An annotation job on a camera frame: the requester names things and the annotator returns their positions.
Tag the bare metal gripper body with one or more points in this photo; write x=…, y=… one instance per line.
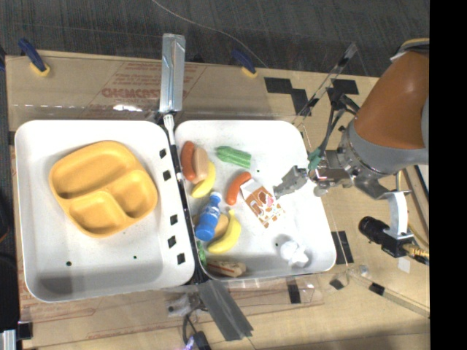
x=333, y=175

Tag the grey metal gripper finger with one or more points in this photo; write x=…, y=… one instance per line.
x=288, y=189
x=297, y=173

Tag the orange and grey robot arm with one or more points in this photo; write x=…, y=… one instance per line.
x=392, y=108

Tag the white and orange carton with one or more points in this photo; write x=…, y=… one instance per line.
x=261, y=202

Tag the white plastic tray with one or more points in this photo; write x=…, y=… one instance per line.
x=277, y=140
x=109, y=268

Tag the orange sausage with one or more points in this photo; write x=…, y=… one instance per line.
x=235, y=188

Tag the green vegetable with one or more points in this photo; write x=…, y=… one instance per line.
x=233, y=157

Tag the white crumpled paper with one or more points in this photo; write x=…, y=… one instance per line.
x=293, y=253

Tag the yellow banana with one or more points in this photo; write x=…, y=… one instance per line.
x=206, y=186
x=230, y=235

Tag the blue bottle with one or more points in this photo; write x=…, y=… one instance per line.
x=208, y=219

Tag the tan bread bun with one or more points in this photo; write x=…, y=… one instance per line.
x=200, y=164

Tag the tan hot dog bun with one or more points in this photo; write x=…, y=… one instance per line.
x=228, y=269

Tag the red sausage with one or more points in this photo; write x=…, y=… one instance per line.
x=187, y=160

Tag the small green toy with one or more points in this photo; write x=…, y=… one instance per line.
x=201, y=253

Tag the brown cardboard board red print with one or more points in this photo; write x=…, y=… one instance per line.
x=350, y=315

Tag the yellow divided plate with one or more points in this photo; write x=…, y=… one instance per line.
x=104, y=190

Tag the black cylinder on white bracket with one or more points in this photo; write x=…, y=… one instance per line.
x=383, y=233

